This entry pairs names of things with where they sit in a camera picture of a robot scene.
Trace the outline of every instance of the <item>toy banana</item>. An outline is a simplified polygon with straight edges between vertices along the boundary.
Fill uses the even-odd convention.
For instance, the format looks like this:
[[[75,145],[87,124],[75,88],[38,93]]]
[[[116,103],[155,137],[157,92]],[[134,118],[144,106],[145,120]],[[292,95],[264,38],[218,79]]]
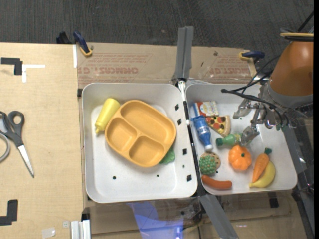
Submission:
[[[275,173],[275,166],[271,161],[269,161],[264,174],[256,182],[249,183],[249,188],[266,188],[273,181]]]

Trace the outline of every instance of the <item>blue bottle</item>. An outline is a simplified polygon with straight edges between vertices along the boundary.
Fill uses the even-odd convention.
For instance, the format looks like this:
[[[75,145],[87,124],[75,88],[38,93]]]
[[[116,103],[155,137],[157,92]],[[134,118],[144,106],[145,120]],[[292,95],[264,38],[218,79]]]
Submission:
[[[210,143],[210,130],[203,115],[191,119],[196,127],[199,140],[204,144],[205,151],[211,152],[213,145]]]

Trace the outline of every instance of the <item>toy food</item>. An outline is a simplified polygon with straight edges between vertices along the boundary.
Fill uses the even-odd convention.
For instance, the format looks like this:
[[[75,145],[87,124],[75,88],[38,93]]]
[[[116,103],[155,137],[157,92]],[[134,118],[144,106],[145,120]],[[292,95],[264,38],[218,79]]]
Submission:
[[[173,147],[169,148],[165,157],[159,162],[160,164],[167,164],[175,160],[175,152]]]
[[[196,102],[193,105],[196,116],[203,115],[204,117],[218,116],[218,108],[215,101]]]
[[[220,166],[220,158],[216,153],[207,153],[201,155],[199,159],[199,169],[202,174],[213,174]]]
[[[215,189],[230,189],[233,186],[233,183],[231,181],[217,181],[212,178],[210,178],[207,175],[202,175],[201,180],[204,184],[207,186],[210,186]]]
[[[210,143],[210,130],[203,115],[191,119],[197,131],[199,140],[204,144],[205,151],[211,151],[213,145]]]
[[[216,145],[219,146],[235,146],[240,144],[242,133],[233,133],[227,135],[225,138],[216,138]]]
[[[226,137],[230,133],[230,117],[225,116],[214,116],[206,117],[207,124],[222,137]]]
[[[247,148],[235,145],[228,152],[228,161],[234,169],[246,170],[251,162],[251,155]]]
[[[271,161],[269,161],[264,174],[256,182],[249,183],[249,188],[266,188],[275,178],[275,173],[275,166]]]
[[[255,166],[254,166],[252,182],[257,181],[258,178],[260,177],[260,175],[265,170],[265,168],[269,162],[268,154],[270,154],[270,153],[271,153],[271,149],[265,148],[264,153],[261,153],[258,155],[256,162],[255,162]]]
[[[113,98],[107,98],[102,106],[98,118],[94,124],[95,133],[104,131],[107,123],[110,121],[114,113],[120,108],[120,103]]]

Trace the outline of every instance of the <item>scissors blade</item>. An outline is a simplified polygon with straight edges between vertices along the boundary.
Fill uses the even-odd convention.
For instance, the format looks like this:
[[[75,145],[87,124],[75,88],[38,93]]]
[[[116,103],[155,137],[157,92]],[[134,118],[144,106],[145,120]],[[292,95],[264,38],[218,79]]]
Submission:
[[[20,154],[25,162],[25,165],[27,166],[31,176],[34,178],[34,172],[33,172],[33,169],[32,169],[32,166],[31,166],[31,162],[30,162],[30,159],[28,157],[28,154],[26,153],[26,149],[24,147],[24,145],[21,145],[18,147],[19,151],[20,151]]]

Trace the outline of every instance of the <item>divided plate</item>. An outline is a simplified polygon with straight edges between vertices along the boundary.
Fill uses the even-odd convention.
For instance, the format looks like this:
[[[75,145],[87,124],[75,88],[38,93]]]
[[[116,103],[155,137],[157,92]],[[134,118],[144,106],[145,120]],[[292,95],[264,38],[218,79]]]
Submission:
[[[157,165],[167,154],[175,137],[174,123],[139,100],[124,103],[105,129],[109,146],[142,167]]]

